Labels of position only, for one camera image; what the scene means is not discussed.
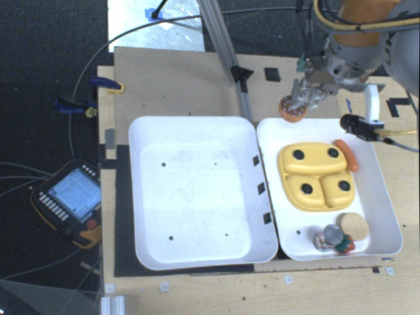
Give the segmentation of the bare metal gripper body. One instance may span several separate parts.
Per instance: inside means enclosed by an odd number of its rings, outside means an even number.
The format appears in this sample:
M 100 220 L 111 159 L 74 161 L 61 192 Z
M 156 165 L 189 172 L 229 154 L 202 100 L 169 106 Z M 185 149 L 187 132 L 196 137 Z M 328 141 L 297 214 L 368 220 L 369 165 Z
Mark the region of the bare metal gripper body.
M 301 86 L 316 91 L 361 92 L 369 78 L 369 70 L 359 70 L 340 58 L 315 56 L 306 60 Z

